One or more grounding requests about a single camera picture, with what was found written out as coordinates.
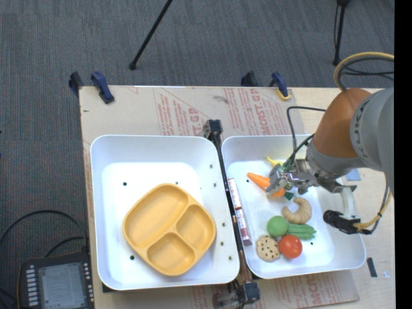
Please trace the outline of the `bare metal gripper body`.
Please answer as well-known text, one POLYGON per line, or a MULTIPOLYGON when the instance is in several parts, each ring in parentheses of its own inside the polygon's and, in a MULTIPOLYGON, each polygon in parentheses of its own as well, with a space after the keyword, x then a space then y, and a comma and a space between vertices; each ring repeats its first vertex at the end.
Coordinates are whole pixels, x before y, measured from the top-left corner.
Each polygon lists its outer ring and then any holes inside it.
POLYGON ((319 186, 319 180, 326 176, 325 172, 305 159, 295 159, 288 164, 286 180, 289 187, 295 188, 298 194, 304 194, 310 187, 319 186))

